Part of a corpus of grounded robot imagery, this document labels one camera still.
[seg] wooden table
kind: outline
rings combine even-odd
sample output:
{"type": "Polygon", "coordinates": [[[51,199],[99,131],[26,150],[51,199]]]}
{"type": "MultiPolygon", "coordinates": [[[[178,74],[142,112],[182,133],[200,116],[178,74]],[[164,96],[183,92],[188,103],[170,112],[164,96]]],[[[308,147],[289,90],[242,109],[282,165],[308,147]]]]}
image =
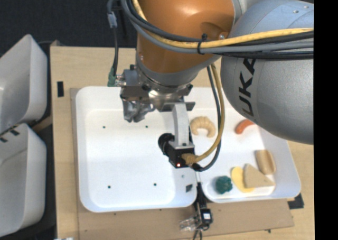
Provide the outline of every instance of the wooden table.
{"type": "MultiPolygon", "coordinates": [[[[52,123],[57,237],[87,239],[191,239],[178,222],[192,207],[96,214],[78,198],[72,136],[70,89],[105,86],[113,48],[51,47],[52,123]]],[[[135,61],[135,49],[119,50],[118,73],[135,61]]],[[[206,71],[193,81],[208,87],[206,71]]],[[[286,199],[208,204],[214,223],[203,239],[314,239],[313,146],[289,142],[302,183],[303,209],[289,210],[286,199]]]]}

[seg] yellow cable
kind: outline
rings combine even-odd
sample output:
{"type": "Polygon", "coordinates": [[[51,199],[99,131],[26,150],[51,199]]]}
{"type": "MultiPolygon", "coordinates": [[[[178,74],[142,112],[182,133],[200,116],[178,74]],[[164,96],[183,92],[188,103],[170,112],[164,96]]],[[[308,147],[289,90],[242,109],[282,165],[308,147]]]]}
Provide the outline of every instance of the yellow cable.
{"type": "MultiPolygon", "coordinates": [[[[138,2],[138,0],[132,0],[134,8],[136,12],[141,16],[144,20],[147,21],[142,8],[138,2]]],[[[226,45],[231,44],[237,44],[237,43],[243,43],[248,41],[254,41],[254,40],[260,40],[265,38],[273,38],[273,37],[279,37],[279,36],[286,36],[296,33],[302,33],[302,32],[308,32],[312,31],[313,28],[297,28],[297,29],[282,29],[282,30],[273,30],[273,31],[266,31],[266,32],[258,32],[258,33],[252,33],[247,34],[243,36],[233,37],[233,38],[227,38],[223,40],[216,40],[216,41],[210,41],[210,42],[202,42],[200,45],[200,48],[215,48],[215,47],[223,47],[226,45]]],[[[192,48],[197,49],[198,48],[198,42],[180,42],[180,41],[174,41],[167,38],[164,38],[162,36],[159,36],[155,33],[148,32],[150,36],[155,38],[156,40],[171,45],[173,47],[177,48],[192,48]]]]}
{"type": "Polygon", "coordinates": [[[214,64],[211,65],[211,70],[212,70],[213,76],[215,78],[215,83],[216,83],[218,97],[219,97],[220,106],[221,106],[220,128],[218,130],[218,134],[217,134],[217,137],[216,137],[214,143],[212,144],[212,146],[206,152],[204,152],[201,155],[195,155],[195,154],[192,154],[192,153],[182,154],[182,158],[185,160],[185,163],[187,165],[197,163],[197,162],[203,160],[204,158],[206,158],[207,156],[209,156],[213,152],[213,150],[217,147],[217,145],[220,143],[221,138],[222,138],[222,133],[223,133],[223,130],[224,130],[224,123],[225,123],[226,109],[225,109],[225,106],[224,106],[224,99],[223,99],[221,82],[220,82],[220,79],[219,79],[218,74],[217,74],[216,66],[214,64]]]}

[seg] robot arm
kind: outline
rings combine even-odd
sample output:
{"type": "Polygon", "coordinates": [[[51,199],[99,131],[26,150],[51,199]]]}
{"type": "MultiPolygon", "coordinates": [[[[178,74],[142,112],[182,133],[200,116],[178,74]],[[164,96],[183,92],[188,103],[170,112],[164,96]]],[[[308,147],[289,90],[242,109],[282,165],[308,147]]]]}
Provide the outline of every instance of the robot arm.
{"type": "Polygon", "coordinates": [[[176,154],[171,158],[176,167],[194,163],[182,159],[182,151],[193,148],[189,123],[180,120],[193,108],[184,96],[198,72],[220,57],[224,93],[240,114],[277,136],[313,143],[313,4],[121,0],[121,5],[138,32],[136,63],[117,78],[125,120],[174,110],[179,134],[165,136],[159,145],[168,156],[176,154]]]}

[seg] dark floor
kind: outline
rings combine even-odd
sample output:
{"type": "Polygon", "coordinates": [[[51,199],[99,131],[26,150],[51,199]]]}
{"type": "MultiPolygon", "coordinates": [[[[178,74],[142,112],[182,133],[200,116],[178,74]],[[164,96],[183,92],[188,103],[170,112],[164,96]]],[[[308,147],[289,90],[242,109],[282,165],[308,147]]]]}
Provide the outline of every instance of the dark floor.
{"type": "MultiPolygon", "coordinates": [[[[301,0],[313,3],[314,0],[301,0]]],[[[107,0],[0,0],[0,56],[25,34],[38,42],[58,39],[61,43],[83,47],[112,47],[112,33],[107,22],[107,0]]],[[[122,47],[134,47],[136,32],[126,21],[127,34],[118,28],[122,47]]],[[[41,47],[48,54],[48,42],[41,47]]],[[[55,206],[53,193],[52,127],[41,132],[48,148],[49,170],[46,213],[42,221],[1,240],[52,240],[55,206]]]]}

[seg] white tray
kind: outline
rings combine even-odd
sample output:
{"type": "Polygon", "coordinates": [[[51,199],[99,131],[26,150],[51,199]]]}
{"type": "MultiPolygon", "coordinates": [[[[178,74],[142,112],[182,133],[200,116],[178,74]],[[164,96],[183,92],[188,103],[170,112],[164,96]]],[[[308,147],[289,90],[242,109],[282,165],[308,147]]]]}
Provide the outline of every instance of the white tray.
{"type": "Polygon", "coordinates": [[[0,133],[39,120],[47,106],[47,57],[25,35],[0,58],[0,133]]]}
{"type": "Polygon", "coordinates": [[[26,124],[14,134],[0,141],[0,237],[38,222],[45,206],[46,146],[26,124]]]}
{"type": "MultiPolygon", "coordinates": [[[[79,165],[79,194],[83,205],[94,212],[175,208],[193,204],[195,172],[175,169],[158,147],[163,133],[174,133],[171,113],[148,113],[139,123],[123,119],[119,88],[86,87],[75,97],[76,142],[79,165]]],[[[186,101],[195,101],[189,118],[208,116],[216,123],[216,111],[210,88],[193,88],[186,101]]],[[[234,127],[243,119],[226,100],[226,130],[216,164],[200,173],[205,195],[214,202],[289,198],[299,194],[301,184],[287,142],[257,126],[249,126],[242,135],[234,127]],[[236,186],[219,195],[215,178],[230,176],[230,169],[256,161],[254,150],[269,149],[275,158],[277,172],[271,177],[276,188],[257,188],[242,193],[236,186]]],[[[193,136],[196,153],[202,153],[215,138],[193,136]]],[[[200,164],[205,165],[212,157],[200,164]]]]}

